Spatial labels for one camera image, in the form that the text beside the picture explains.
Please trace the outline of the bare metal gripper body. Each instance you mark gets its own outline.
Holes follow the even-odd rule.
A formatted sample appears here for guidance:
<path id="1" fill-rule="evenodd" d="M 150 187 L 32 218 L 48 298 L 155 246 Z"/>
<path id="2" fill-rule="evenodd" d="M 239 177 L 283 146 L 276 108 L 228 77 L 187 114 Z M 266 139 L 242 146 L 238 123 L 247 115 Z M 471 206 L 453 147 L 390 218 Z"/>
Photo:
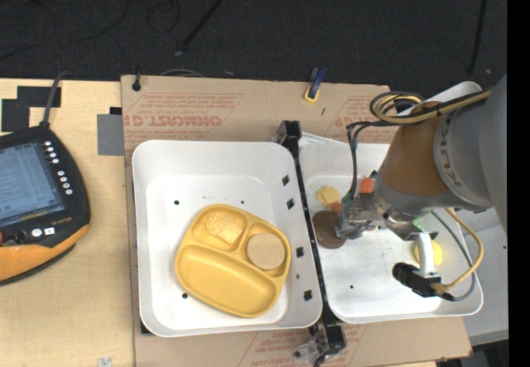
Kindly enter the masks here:
<path id="1" fill-rule="evenodd" d="M 400 239 L 416 239 L 419 228 L 415 217 L 390 206 L 377 192 L 359 193 L 354 205 L 354 224 L 373 224 L 375 229 L 389 229 Z"/>

